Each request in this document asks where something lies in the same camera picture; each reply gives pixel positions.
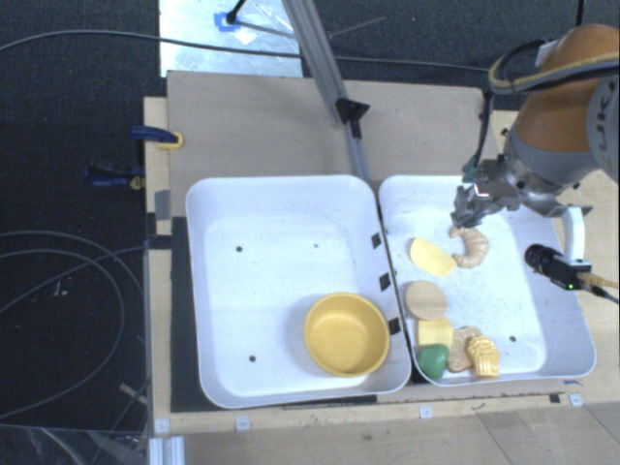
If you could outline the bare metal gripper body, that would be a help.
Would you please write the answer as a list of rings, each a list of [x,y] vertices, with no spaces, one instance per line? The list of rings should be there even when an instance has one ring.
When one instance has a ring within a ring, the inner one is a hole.
[[[472,186],[476,194],[472,201],[494,202],[495,213],[526,206],[543,217],[561,217],[567,210],[556,200],[565,187],[539,177],[517,159],[483,160]]]

